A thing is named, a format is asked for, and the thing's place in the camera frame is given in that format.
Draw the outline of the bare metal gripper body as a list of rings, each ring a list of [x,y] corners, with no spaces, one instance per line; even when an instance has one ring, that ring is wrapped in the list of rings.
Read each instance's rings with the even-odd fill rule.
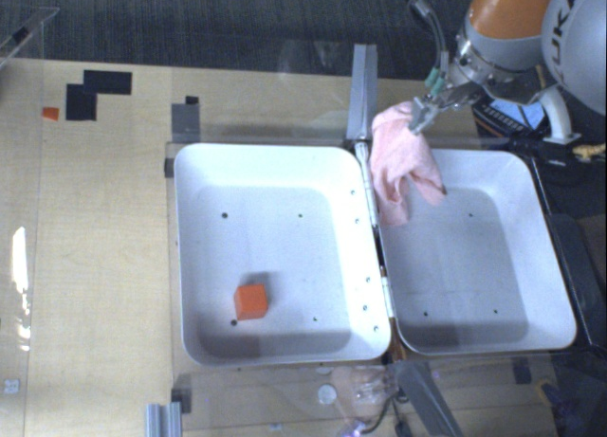
[[[434,67],[425,80],[425,102],[437,110],[466,105],[478,98],[480,86],[462,72],[459,64]]]

